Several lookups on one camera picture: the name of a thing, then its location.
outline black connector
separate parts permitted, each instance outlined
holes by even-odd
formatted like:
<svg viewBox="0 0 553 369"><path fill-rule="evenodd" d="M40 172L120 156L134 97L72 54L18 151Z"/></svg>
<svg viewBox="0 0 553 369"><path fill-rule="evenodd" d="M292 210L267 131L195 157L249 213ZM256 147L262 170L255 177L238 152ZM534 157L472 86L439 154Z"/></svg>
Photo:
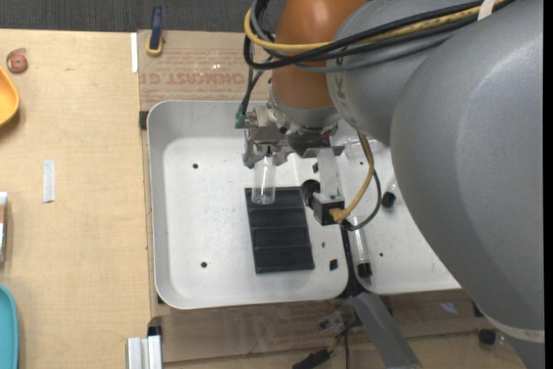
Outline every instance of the black connector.
<svg viewBox="0 0 553 369"><path fill-rule="evenodd" d="M325 361L329 360L330 352L327 349L322 349L317 353L310 353L306 359L300 361L299 363L295 363L292 366L292 369L312 369L313 367L317 367L318 365L321 365Z"/></svg>

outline yellow cable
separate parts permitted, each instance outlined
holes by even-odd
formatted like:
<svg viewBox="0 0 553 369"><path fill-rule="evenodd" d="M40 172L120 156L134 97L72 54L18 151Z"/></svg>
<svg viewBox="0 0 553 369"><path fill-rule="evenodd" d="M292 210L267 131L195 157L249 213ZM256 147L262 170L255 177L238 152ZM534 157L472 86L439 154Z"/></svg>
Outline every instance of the yellow cable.
<svg viewBox="0 0 553 369"><path fill-rule="evenodd" d="M497 0L496 3L502 3L505 0ZM384 33L381 33L379 35L374 35L373 37L368 37L367 39L364 39L363 41L358 41L355 43L355 45L359 45L362 43L370 43L374 41L382 41L384 39L390 39L392 37L399 37L401 35L407 35L411 33L416 33L418 31L424 31L425 29L432 29L439 27L445 23L451 23L451 22L457 22L461 19L466 19L470 16L476 16L480 12L480 6L475 6L472 8L469 8L467 10L459 11L456 13L448 14L442 17L438 17L436 19L422 21L419 23L414 23L413 25L407 25L398 29L393 29L391 31L386 31ZM244 17L244 31L248 38L261 48L267 48L267 49L274 49L276 51L293 51L295 53L300 53L304 51L309 51L311 49L317 49L320 47L323 47L329 43L333 43L332 41L323 41L319 43L305 43L305 44L297 44L297 45L286 45L284 43L274 43L272 41L264 41L260 37L258 37L253 30L251 29L250 25L251 20L251 9L249 9L245 13Z"/></svg>
<svg viewBox="0 0 553 369"><path fill-rule="evenodd" d="M374 174L374 158L372 157L371 145L366 141L365 134L361 132L359 133L359 140L364 147L363 151L365 152L366 160L369 163L369 172L366 175L365 181L361 185L361 189L358 191L357 195L346 209L339 209L338 207L336 207L328 211L328 213L332 215L336 223L341 223L342 221L347 219L347 216L350 213L352 213L352 210L358 205L361 197L363 197L363 194L369 188L369 183L371 183L372 175Z"/></svg>

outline cable tie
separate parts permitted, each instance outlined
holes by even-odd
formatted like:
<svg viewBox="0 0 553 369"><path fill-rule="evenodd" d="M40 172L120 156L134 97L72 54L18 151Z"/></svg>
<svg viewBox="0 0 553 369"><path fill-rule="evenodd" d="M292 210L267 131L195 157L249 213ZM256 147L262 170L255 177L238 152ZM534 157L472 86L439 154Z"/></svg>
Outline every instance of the cable tie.
<svg viewBox="0 0 553 369"><path fill-rule="evenodd" d="M484 0L480 6L480 12L478 13L477 21L482 20L493 13L493 7L498 0Z"/></svg>

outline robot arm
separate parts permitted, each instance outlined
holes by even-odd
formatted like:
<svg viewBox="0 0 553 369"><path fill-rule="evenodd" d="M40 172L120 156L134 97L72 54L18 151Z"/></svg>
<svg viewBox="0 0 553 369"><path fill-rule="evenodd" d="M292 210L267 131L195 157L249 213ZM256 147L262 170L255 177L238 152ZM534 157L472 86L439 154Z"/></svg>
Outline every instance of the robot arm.
<svg viewBox="0 0 553 369"><path fill-rule="evenodd" d="M246 60L273 69L267 106L242 110L245 165L294 152L332 169L342 118L389 145L436 255L543 367L543 0L492 0L489 16L483 0L289 0L275 41L257 21L268 2L245 21ZM252 41L272 61L255 63ZM327 176L322 224L346 206L328 206Z"/></svg>

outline white tape strip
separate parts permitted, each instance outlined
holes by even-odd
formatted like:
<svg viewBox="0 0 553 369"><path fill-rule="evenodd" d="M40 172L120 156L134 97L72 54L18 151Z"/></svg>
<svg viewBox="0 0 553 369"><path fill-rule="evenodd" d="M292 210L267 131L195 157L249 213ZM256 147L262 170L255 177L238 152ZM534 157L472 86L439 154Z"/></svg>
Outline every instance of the white tape strip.
<svg viewBox="0 0 553 369"><path fill-rule="evenodd" d="M130 34L130 57L132 57L132 72L138 72L138 34Z"/></svg>
<svg viewBox="0 0 553 369"><path fill-rule="evenodd" d="M55 200L55 160L47 158L42 164L42 203Z"/></svg>
<svg viewBox="0 0 553 369"><path fill-rule="evenodd" d="M484 316L490 321L490 323L492 323L497 329L499 329L501 332L505 332L511 337L518 338L519 340L531 341L533 343L545 343L544 330L537 331L514 328L513 326L507 326L506 324L502 324L499 321L494 320L492 317L489 317L484 312L482 312L482 314L484 314Z"/></svg>
<svg viewBox="0 0 553 369"><path fill-rule="evenodd" d="M488 17L492 14L493 5L497 0L484 0L480 6L480 12L478 13L478 20L482 20L485 17Z"/></svg>

